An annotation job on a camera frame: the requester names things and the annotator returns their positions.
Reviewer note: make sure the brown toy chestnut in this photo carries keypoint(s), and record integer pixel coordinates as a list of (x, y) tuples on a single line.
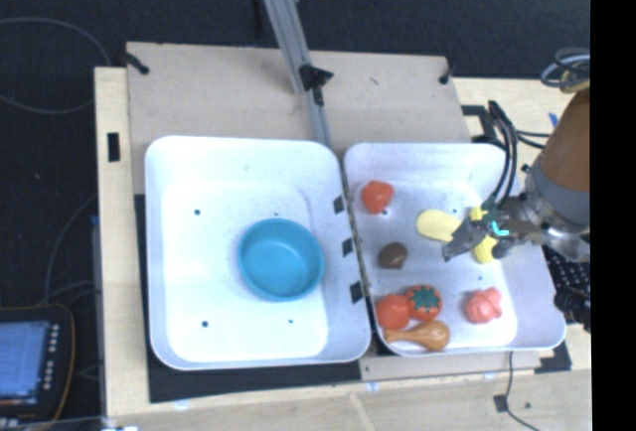
[(392, 255)]

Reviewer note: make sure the blue bowl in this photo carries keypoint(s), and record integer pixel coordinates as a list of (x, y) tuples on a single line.
[(280, 260)]

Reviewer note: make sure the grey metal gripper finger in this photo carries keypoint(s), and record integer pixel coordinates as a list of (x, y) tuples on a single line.
[(462, 238), (502, 247)]

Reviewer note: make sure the brown toy chicken drumstick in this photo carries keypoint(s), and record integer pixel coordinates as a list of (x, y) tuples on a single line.
[(427, 335)]

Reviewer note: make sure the white plastic tray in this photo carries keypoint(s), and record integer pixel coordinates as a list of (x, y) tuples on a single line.
[(447, 270), (199, 270)]

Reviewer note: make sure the pink toy shrimp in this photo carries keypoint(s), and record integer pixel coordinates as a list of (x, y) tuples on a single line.
[(482, 306)]

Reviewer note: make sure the red toy tomato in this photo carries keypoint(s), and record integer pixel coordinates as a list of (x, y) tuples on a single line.
[(391, 312)]

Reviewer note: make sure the orange pumpkin with green top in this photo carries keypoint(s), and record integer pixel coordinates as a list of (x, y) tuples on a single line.
[(424, 303)]

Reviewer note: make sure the brown cardboard board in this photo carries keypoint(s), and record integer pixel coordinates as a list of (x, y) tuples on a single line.
[(223, 91)]

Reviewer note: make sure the red toy pepper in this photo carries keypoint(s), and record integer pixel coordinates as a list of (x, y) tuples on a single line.
[(376, 195)]

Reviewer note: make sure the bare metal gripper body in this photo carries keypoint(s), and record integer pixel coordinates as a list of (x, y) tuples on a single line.
[(526, 220)]

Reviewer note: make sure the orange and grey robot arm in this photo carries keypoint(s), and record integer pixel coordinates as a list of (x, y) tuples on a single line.
[(566, 151)]

